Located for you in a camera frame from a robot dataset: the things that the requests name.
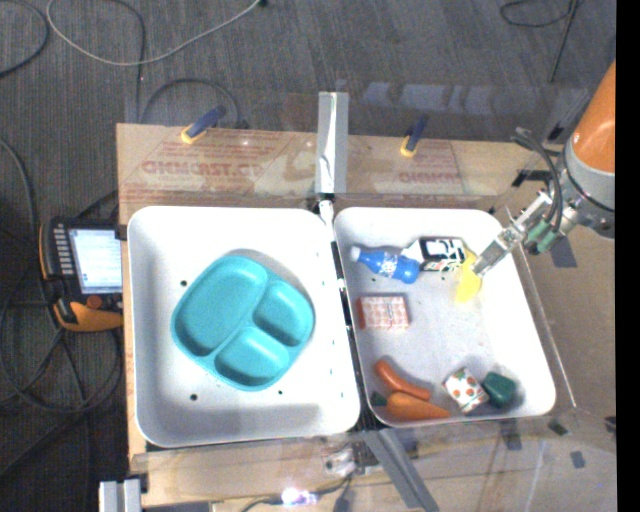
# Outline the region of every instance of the orange carrot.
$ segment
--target orange carrot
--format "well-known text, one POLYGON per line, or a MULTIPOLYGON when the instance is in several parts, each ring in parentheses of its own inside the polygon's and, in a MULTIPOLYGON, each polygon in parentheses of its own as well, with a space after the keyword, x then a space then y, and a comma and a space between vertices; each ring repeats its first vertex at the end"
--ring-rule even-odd
POLYGON ((420 400, 402 391, 394 391, 387 398, 387 412, 398 420, 416 421, 448 418, 451 413, 446 409, 420 400))
POLYGON ((400 377, 384 359, 378 359, 373 369, 382 382, 389 386, 391 391, 402 391, 421 400, 428 401, 431 398, 431 392, 428 389, 411 384, 400 377))

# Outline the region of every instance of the plastic tray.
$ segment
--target plastic tray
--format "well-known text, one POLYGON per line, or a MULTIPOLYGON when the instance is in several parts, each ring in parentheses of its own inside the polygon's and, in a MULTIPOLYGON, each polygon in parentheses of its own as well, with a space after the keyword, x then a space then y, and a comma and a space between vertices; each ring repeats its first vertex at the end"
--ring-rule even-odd
POLYGON ((421 236, 459 237, 478 254, 501 230, 500 223, 479 210, 414 208, 347 208, 335 219, 335 232, 343 262, 358 357, 369 406, 383 423, 415 427, 435 423, 538 416, 555 403, 556 392, 540 337, 511 255, 483 280, 478 295, 467 303, 454 300, 458 273, 421 272, 413 284, 374 275, 349 259, 353 245, 399 250, 421 236), (405 298, 406 329, 362 329, 357 321, 357 300, 368 295, 405 298), (374 391, 388 395, 373 370, 384 358, 398 373, 432 392, 431 402, 451 417, 415 422, 398 421, 384 407, 371 402, 374 391), (516 383, 510 407, 478 408, 464 415, 442 386, 452 373, 466 366, 482 381, 490 371, 516 383))
MULTIPOLYGON (((327 228, 316 215, 284 208, 152 206, 131 218, 128 246, 135 416, 149 442, 171 448, 330 435, 355 424, 360 400, 351 349, 327 228), (285 280, 315 316, 308 342, 287 371, 254 391, 195 364, 171 334, 172 314, 198 276, 231 256, 250 258, 285 280)), ((284 361, 275 365, 278 371, 284 361)))
POLYGON ((309 340, 313 309, 258 262, 225 256, 182 296, 173 339, 194 362, 231 386, 258 391, 277 382, 309 340))

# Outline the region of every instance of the blue clamp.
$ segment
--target blue clamp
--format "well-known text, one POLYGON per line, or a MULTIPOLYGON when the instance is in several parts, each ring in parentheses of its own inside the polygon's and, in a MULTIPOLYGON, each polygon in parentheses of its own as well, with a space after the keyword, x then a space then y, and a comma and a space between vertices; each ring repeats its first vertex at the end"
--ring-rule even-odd
POLYGON ((220 121, 226 113, 227 109, 223 105, 210 110, 200 117, 195 123, 190 124, 180 132, 182 141, 187 144, 193 144, 201 137, 204 137, 208 128, 217 125, 218 121, 220 121))
POLYGON ((424 127, 427 125, 427 116, 422 114, 418 122, 411 126, 404 134, 404 140, 402 141, 402 146, 400 146, 400 153, 403 156, 408 156, 409 158, 413 157, 416 154, 418 148, 418 141, 422 136, 422 131, 424 127))

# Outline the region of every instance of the red and white box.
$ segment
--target red and white box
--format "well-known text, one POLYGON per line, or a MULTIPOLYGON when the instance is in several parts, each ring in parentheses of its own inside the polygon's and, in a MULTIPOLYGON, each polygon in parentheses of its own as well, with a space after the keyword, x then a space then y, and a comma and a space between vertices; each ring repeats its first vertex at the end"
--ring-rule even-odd
POLYGON ((401 295, 360 297, 357 301, 361 329, 406 329, 409 314, 401 295))

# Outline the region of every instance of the blue bottle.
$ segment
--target blue bottle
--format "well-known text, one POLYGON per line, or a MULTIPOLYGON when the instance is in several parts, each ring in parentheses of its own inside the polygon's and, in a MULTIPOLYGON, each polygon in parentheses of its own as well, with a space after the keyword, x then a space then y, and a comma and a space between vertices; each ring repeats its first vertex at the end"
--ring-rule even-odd
POLYGON ((398 279, 403 283, 414 283, 420 274, 420 263, 401 254, 382 250, 365 251, 354 245, 349 256, 351 261, 363 263, 374 274, 398 279))

